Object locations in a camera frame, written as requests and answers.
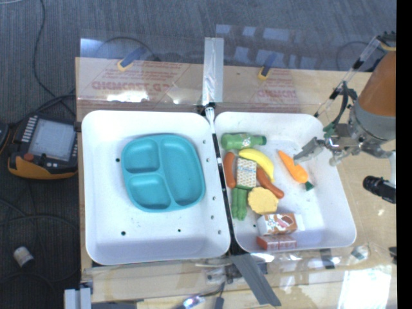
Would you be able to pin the green asparagus bundle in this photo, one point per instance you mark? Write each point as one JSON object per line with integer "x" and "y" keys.
{"x": 239, "y": 203}

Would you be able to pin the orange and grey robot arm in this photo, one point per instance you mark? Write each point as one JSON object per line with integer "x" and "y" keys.
{"x": 378, "y": 89}

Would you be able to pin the orange-brown sausage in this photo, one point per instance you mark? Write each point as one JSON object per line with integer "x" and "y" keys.
{"x": 229, "y": 169}
{"x": 270, "y": 185}

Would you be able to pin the yellow round biscuit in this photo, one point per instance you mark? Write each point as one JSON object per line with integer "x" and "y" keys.
{"x": 262, "y": 201}

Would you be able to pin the green plastic bottle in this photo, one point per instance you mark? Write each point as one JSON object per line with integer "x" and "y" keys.
{"x": 235, "y": 141}

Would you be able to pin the yellow banana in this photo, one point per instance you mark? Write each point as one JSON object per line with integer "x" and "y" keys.
{"x": 260, "y": 159}

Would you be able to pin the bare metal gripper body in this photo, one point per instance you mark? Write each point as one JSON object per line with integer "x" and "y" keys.
{"x": 342, "y": 138}

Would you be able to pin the orange carrot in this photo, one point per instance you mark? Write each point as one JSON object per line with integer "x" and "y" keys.
{"x": 294, "y": 169}

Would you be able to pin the red and white box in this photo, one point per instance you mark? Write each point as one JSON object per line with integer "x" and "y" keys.
{"x": 277, "y": 242}

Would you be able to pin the blue divided plate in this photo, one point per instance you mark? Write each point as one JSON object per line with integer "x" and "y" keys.
{"x": 180, "y": 169}

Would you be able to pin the brown cardboard board red print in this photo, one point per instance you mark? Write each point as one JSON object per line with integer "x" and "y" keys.
{"x": 360, "y": 188}

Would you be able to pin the white plastic tray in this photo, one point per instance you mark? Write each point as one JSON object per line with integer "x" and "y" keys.
{"x": 106, "y": 204}
{"x": 325, "y": 211}

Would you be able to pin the small grey can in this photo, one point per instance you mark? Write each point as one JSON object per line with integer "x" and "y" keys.
{"x": 23, "y": 256}

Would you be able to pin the white patterned carton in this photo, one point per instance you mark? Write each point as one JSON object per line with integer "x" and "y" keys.
{"x": 246, "y": 172}

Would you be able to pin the black cylinder on white bracket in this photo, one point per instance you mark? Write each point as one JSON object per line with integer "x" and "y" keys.
{"x": 380, "y": 187}

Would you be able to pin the brown and white carton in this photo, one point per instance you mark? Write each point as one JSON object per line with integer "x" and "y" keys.
{"x": 280, "y": 223}

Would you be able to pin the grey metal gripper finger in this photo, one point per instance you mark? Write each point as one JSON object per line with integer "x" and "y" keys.
{"x": 310, "y": 149}
{"x": 336, "y": 158}

